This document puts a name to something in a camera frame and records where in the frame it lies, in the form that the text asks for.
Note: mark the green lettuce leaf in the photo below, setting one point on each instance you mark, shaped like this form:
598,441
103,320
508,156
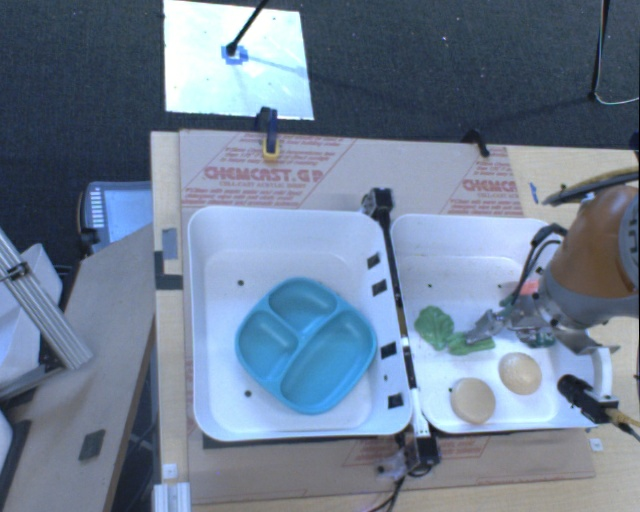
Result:
434,325

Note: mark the white plastic tray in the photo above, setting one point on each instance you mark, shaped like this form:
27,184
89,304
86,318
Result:
225,350
450,260

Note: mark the beige round biscuit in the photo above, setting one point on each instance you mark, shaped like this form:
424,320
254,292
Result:
520,373
473,401

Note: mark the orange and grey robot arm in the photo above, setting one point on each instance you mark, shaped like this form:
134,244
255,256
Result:
595,250

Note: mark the black cylinder on white bracket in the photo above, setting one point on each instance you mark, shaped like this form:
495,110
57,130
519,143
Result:
585,392

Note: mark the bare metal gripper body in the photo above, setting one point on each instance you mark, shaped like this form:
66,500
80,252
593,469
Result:
530,317

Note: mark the brown cardboard board red print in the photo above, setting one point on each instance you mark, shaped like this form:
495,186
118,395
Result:
350,170

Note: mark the thin black and white rod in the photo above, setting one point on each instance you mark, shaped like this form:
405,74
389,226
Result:
400,305

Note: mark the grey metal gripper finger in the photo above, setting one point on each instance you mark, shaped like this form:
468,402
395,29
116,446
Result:
477,336
492,318

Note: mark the blue divided plate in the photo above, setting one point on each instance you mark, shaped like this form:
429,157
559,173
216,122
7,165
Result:
305,345

